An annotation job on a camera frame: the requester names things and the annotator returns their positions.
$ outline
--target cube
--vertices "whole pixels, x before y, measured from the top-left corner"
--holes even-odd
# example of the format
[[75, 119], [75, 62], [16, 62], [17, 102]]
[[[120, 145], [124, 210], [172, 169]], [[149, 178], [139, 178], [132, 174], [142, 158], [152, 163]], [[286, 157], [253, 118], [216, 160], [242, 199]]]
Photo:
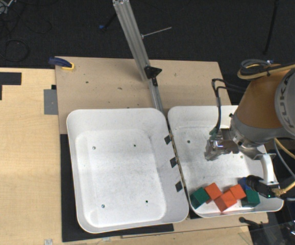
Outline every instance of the cube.
[[237, 203], [237, 200], [235, 199], [234, 195], [231, 193], [230, 190], [226, 191], [223, 193], [221, 196], [216, 198], [214, 200], [216, 203], [217, 207], [221, 212], [224, 210], [227, 210], [229, 207], [233, 206], [234, 204]]
[[208, 185], [207, 187], [205, 187], [204, 189], [211, 198], [207, 201], [207, 203], [210, 203], [212, 200], [217, 199], [221, 194], [223, 194], [222, 191], [214, 182]]
[[260, 204], [260, 197], [259, 193], [257, 191], [254, 191], [252, 189], [247, 189], [245, 191], [246, 197], [241, 199], [241, 205], [243, 207], [255, 207], [258, 204]]
[[194, 209], [199, 208], [203, 203], [205, 203], [208, 199], [210, 199], [210, 196], [206, 193], [206, 191], [203, 188], [200, 188], [193, 192], [190, 196], [190, 202]]
[[242, 187], [242, 189], [243, 189], [244, 191], [246, 191], [246, 190], [250, 190], [250, 189], [251, 189], [251, 188], [249, 188], [249, 187], [246, 185], [246, 177], [240, 178], [240, 179], [238, 180], [238, 184]]
[[231, 193], [234, 195], [235, 199], [237, 200], [240, 200], [246, 197], [245, 191], [239, 184], [236, 184], [230, 187], [229, 190], [231, 191]]

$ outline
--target metal rod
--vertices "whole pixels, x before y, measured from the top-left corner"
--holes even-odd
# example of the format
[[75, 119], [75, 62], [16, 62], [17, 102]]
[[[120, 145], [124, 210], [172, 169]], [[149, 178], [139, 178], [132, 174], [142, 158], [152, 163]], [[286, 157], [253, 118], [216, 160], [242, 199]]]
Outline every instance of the metal rod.
[[117, 13], [114, 13], [114, 14], [110, 17], [110, 19], [108, 20], [108, 22], [107, 22], [104, 26], [100, 26], [100, 29], [101, 29], [102, 31], [106, 31], [106, 30], [108, 29], [109, 25], [114, 21], [114, 19], [116, 18], [116, 16], [117, 16]]
[[154, 34], [157, 34], [157, 33], [160, 33], [160, 32], [166, 31], [166, 30], [169, 30], [169, 29], [171, 29], [171, 28], [172, 28], [172, 27], [167, 27], [167, 28], [165, 28], [165, 29], [157, 30], [157, 31], [155, 31], [155, 32], [148, 33], [148, 34], [146, 34], [146, 35], [142, 35], [142, 34], [141, 34], [141, 36], [142, 36], [142, 39], [144, 39], [145, 36], [148, 36], [148, 35], [154, 35]]
[[136, 65], [140, 71], [142, 80], [144, 82], [148, 81], [153, 104], [156, 109], [163, 112], [159, 88], [158, 86], [153, 85], [152, 79], [148, 79], [144, 71], [146, 66], [150, 66], [150, 61], [137, 26], [131, 4], [129, 0], [113, 0], [112, 2]]

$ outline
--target red cube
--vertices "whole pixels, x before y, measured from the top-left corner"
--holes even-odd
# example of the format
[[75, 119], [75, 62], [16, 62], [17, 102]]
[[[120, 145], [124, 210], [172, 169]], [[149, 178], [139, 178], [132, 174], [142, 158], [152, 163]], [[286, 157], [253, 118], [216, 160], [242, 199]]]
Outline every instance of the red cube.
[[229, 188], [235, 199], [240, 200], [246, 197], [246, 193], [240, 184], [236, 184]]
[[211, 198], [207, 201], [207, 203], [210, 203], [212, 200], [217, 199], [221, 194], [223, 194], [222, 191], [214, 182], [211, 183], [209, 186], [205, 187], [204, 190]]
[[237, 203], [237, 200], [235, 199], [233, 193], [231, 191], [226, 191], [224, 194], [219, 196], [214, 200], [216, 203], [217, 207], [221, 212], [224, 210], [227, 210], [229, 207], [233, 206], [234, 204]]

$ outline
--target cable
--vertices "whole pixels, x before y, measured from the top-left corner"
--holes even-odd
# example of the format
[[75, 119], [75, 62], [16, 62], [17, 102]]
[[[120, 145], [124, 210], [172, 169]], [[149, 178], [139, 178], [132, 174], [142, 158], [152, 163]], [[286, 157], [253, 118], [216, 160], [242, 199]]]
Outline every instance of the cable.
[[25, 5], [29, 5], [29, 6], [52, 6], [56, 2], [58, 2], [59, 0], [53, 0], [52, 2], [50, 2], [48, 4], [29, 3], [27, 1], [22, 1], [22, 0], [16, 0], [16, 1], [18, 1], [19, 3], [25, 4]]
[[157, 9], [157, 10], [159, 10], [159, 11], [161, 11], [162, 13], [166, 13], [166, 14], [176, 14], [176, 13], [179, 13], [180, 11], [182, 11], [182, 10], [184, 10], [191, 2], [192, 2], [192, 0], [189, 0], [188, 2], [187, 2], [187, 4], [186, 5], [184, 5], [181, 9], [179, 9], [178, 11], [175, 11], [175, 12], [167, 12], [167, 11], [164, 11], [164, 10], [162, 10], [162, 9], [160, 9], [160, 8], [158, 8], [158, 7], [156, 7], [156, 6], [154, 6], [154, 5], [152, 5], [152, 4], [150, 4], [150, 3], [148, 3], [148, 2], [145, 2], [144, 0], [138, 0], [139, 2], [142, 2], [142, 3], [144, 3], [144, 4], [147, 4], [147, 5], [149, 5], [149, 6], [152, 6], [152, 7], [154, 7], [155, 9]]
[[279, 157], [279, 159], [282, 161], [282, 163], [284, 164], [284, 166], [286, 167], [286, 169], [289, 171], [289, 173], [293, 176], [293, 178], [295, 179], [295, 174], [292, 172], [292, 170], [289, 168], [289, 166], [287, 165], [287, 163], [285, 162], [284, 158], [281, 156], [277, 145], [276, 145], [276, 141], [274, 140], [274, 147], [277, 153], [277, 156]]
[[[56, 3], [57, 1], [58, 0], [53, 0], [50, 3], [41, 4], [40, 0], [35, 0], [35, 3], [28, 3], [28, 0], [26, 1], [10, 0], [7, 4], [7, 2], [0, 0], [0, 41], [3, 38], [7, 37], [7, 40], [5, 41], [5, 54], [3, 54], [2, 53], [3, 50], [0, 49], [0, 56], [3, 57], [5, 60], [11, 61], [11, 62], [19, 62], [27, 58], [27, 56], [30, 53], [30, 47], [24, 41], [12, 38], [13, 31], [15, 30], [15, 28], [18, 26], [19, 22], [21, 21], [28, 29], [30, 29], [34, 33], [44, 34], [49, 32], [53, 28], [53, 25], [51, 24], [50, 21], [48, 21], [47, 19], [39, 15], [39, 18], [43, 19], [43, 21], [45, 21], [48, 24], [48, 27], [44, 31], [34, 30], [27, 24], [26, 20], [23, 17], [23, 13], [26, 7], [29, 5], [30, 6], [49, 6]], [[17, 59], [9, 58], [6, 56], [7, 48], [11, 46], [12, 44], [15, 44], [17, 46], [22, 46], [24, 48], [25, 53], [23, 54], [23, 56]]]
[[287, 197], [286, 200], [289, 201], [289, 202], [295, 202], [295, 198]]
[[295, 68], [295, 63], [284, 65], [270, 64], [258, 59], [247, 59], [242, 61], [237, 76], [244, 80], [253, 80], [262, 76], [270, 76], [280, 71], [287, 71]]
[[288, 191], [290, 191], [294, 187], [295, 187], [295, 180], [291, 184], [289, 184], [286, 188], [283, 188], [283, 189], [273, 188], [273, 189], [271, 189], [271, 191], [276, 195], [276, 197], [279, 198], [281, 195], [287, 193]]
[[[215, 87], [215, 82], [216, 81], [220, 81], [223, 82], [225, 86], [218, 86]], [[220, 125], [221, 125], [221, 100], [220, 100], [220, 96], [219, 96], [219, 89], [226, 89], [228, 91], [233, 91], [233, 92], [238, 92], [238, 93], [244, 93], [245, 92], [245, 88], [237, 86], [237, 85], [233, 85], [228, 83], [227, 81], [223, 80], [223, 79], [219, 79], [219, 78], [215, 78], [212, 79], [211, 82], [212, 85], [212, 89], [214, 91], [215, 97], [216, 97], [216, 105], [218, 107], [218, 120], [217, 123], [215, 125], [215, 127], [209, 132], [210, 136], [210, 140], [214, 140], [220, 130]]]
[[295, 159], [295, 155], [293, 153], [291, 153], [284, 145], [282, 145], [282, 143], [275, 138], [275, 142], [277, 145], [279, 145], [279, 147], [286, 153], [288, 154], [291, 158]]

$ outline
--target black mat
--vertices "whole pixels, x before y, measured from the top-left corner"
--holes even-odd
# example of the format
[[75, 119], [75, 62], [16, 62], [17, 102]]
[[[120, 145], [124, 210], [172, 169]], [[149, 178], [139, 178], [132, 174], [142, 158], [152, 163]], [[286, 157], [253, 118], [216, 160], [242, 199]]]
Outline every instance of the black mat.
[[60, 135], [61, 148], [61, 214], [62, 214], [62, 241], [77, 241], [84, 239], [148, 234], [174, 231], [172, 224], [134, 228], [121, 231], [111, 231], [99, 234], [91, 234], [84, 231], [76, 216], [75, 193], [73, 188], [71, 159], [69, 151], [68, 135]]

